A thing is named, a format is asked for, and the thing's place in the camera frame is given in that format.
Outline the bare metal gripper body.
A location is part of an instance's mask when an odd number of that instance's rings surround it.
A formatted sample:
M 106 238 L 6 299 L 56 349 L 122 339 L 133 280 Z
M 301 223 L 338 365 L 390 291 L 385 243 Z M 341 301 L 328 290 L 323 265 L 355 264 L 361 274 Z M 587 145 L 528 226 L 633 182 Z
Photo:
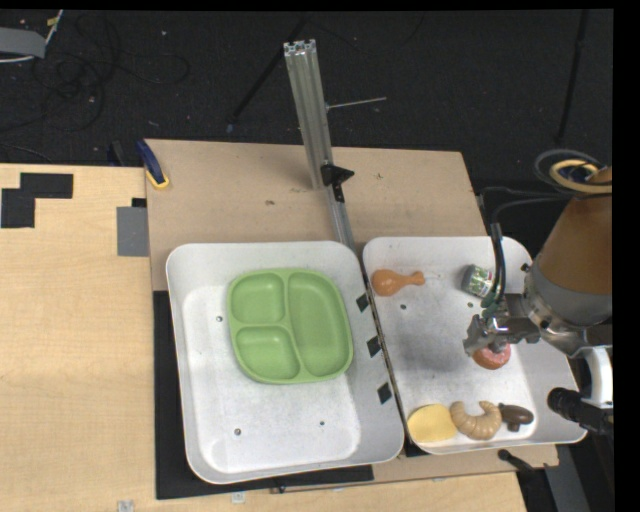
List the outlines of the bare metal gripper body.
M 534 294 L 505 294 L 500 300 L 489 294 L 481 300 L 478 317 L 487 325 L 487 342 L 503 336 L 508 344 L 544 341 L 569 358 L 589 346 L 588 327 L 571 323 Z

